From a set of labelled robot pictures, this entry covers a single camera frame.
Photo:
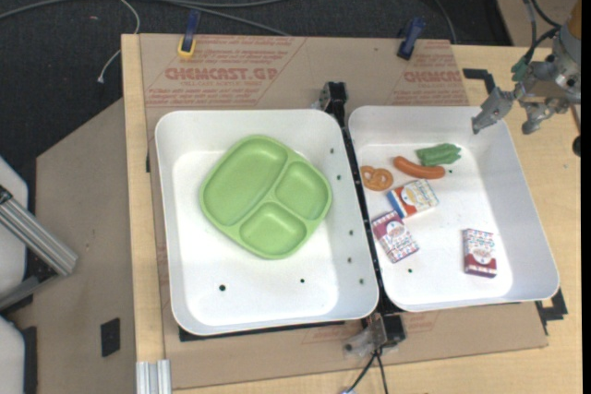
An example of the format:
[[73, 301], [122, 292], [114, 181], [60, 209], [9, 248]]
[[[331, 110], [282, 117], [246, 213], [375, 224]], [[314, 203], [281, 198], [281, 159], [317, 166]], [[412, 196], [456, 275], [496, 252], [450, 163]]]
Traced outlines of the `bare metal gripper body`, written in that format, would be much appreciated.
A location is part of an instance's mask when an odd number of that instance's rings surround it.
[[520, 101], [566, 101], [581, 103], [580, 66], [555, 57], [553, 61], [534, 61], [518, 81], [516, 94]]

